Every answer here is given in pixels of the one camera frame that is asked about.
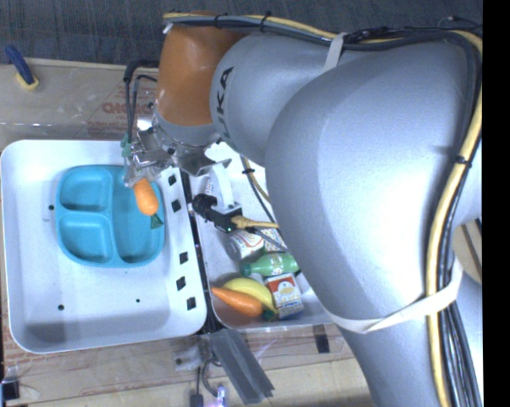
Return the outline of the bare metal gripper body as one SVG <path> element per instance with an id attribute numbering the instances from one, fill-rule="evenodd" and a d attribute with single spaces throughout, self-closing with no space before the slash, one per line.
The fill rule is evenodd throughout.
<path id="1" fill-rule="evenodd" d="M 177 148 L 178 143 L 161 128 L 156 118 L 142 116 L 136 119 L 126 141 L 126 162 L 135 170 L 166 168 Z"/>

